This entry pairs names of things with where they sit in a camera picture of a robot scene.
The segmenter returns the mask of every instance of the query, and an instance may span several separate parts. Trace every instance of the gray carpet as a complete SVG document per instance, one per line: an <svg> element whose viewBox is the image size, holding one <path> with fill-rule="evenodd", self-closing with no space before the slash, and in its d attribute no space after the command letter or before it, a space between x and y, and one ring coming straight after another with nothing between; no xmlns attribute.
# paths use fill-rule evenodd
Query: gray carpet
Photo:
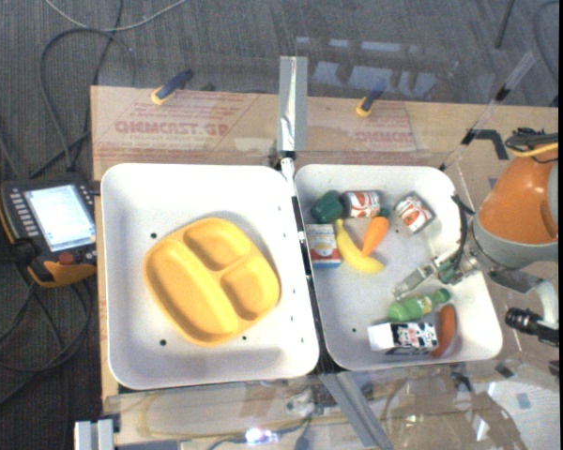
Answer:
<svg viewBox="0 0 563 450"><path fill-rule="evenodd" d="M111 28L118 0L53 0L72 18ZM124 0L120 25L140 22L177 0ZM536 64L508 104L549 106L558 95L558 0L515 0L500 48L495 41L509 0L190 0L153 22L116 32L117 44L90 32L62 36L45 54L46 91L73 143L89 130L88 87L156 87L192 68L191 89L276 93L280 55L309 58L312 96L362 97L372 76L384 75L384 99L487 103L522 56ZM0 134L20 175L58 175L66 169L53 120L42 99L39 61L52 38L75 28L43 0L0 0ZM91 141L73 155L91 176ZM51 162L37 172L46 162ZM15 171L0 148L0 183ZM9 262L0 228L0 333L23 302L26 288ZM96 282L79 286L96 296ZM41 367L58 353L42 306L66 345L84 328L84 307L72 289L39 291L0 357ZM74 356L38 375L0 367L0 449L72 448L72 423L100 416L96 308Z"/></svg>

